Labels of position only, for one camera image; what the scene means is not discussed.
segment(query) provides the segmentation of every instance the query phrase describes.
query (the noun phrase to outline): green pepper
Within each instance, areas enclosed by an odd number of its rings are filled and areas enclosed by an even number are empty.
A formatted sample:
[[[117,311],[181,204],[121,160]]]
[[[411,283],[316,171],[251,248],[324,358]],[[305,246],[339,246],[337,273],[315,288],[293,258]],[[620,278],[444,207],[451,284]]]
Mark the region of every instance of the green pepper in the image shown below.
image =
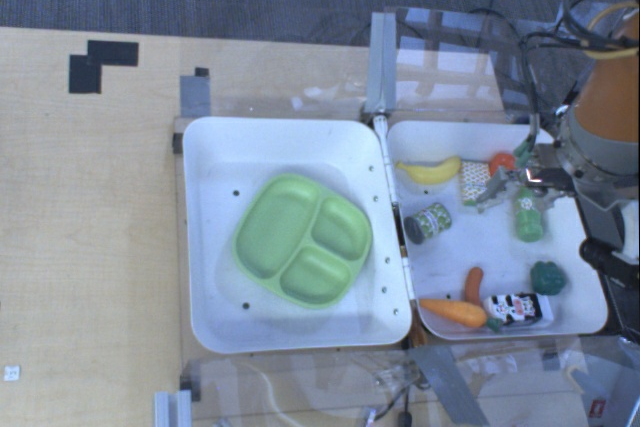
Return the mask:
[[[531,285],[536,294],[557,295],[567,284],[567,278],[553,262],[536,262],[531,268]]]

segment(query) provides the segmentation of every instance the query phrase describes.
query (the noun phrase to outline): banana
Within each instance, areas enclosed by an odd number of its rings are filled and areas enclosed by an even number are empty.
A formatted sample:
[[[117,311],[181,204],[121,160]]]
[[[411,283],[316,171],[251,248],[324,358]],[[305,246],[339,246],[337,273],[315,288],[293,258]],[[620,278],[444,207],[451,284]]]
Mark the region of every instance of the banana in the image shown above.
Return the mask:
[[[398,162],[396,167],[405,171],[414,182],[433,185],[451,180],[460,170],[460,164],[460,157],[456,156],[449,157],[437,166],[407,165]]]

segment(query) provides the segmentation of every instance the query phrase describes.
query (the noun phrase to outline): carrot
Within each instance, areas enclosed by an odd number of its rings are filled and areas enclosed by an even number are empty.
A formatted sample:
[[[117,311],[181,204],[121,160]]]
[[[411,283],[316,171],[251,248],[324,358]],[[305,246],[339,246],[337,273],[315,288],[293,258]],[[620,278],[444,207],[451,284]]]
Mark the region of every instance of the carrot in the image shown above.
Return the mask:
[[[480,301],[480,283],[484,272],[480,267],[472,267],[464,282],[464,300],[468,303],[482,306]]]
[[[484,310],[480,306],[466,301],[420,299],[420,306],[436,315],[467,327],[482,327],[487,322],[487,314]]]

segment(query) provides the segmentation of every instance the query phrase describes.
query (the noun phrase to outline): wooden table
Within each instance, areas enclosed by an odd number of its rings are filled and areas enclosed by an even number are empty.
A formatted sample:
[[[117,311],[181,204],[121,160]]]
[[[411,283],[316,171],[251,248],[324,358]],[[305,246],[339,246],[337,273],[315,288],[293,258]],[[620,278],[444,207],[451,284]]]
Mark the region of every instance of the wooden table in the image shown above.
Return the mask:
[[[139,64],[70,94],[89,39],[138,42]],[[151,425],[153,394],[176,391],[180,75],[209,68],[218,114],[324,117],[337,98],[355,118],[367,65],[365,48],[0,29],[0,362],[22,371],[0,424]]]

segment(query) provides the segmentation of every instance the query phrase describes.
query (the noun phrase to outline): green bottle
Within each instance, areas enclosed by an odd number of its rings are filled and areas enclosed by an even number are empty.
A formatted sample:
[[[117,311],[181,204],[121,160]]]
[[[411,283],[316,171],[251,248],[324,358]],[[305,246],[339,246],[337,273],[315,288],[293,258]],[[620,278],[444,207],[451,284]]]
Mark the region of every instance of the green bottle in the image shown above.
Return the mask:
[[[531,189],[521,187],[515,201],[516,233],[523,242],[535,242],[544,235],[542,214],[536,207]]]

